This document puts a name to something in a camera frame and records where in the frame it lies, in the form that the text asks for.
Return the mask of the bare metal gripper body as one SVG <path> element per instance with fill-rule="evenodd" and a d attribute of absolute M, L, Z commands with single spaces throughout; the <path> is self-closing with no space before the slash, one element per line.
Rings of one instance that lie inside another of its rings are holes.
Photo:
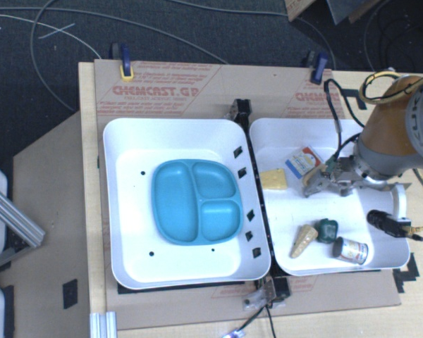
<path fill-rule="evenodd" d="M 389 175 L 383 175 L 370 168 L 358 156 L 330 158 L 326 162 L 324 175 L 330 179 L 331 184 L 339 189 L 371 188 L 391 189 L 388 182 Z"/>

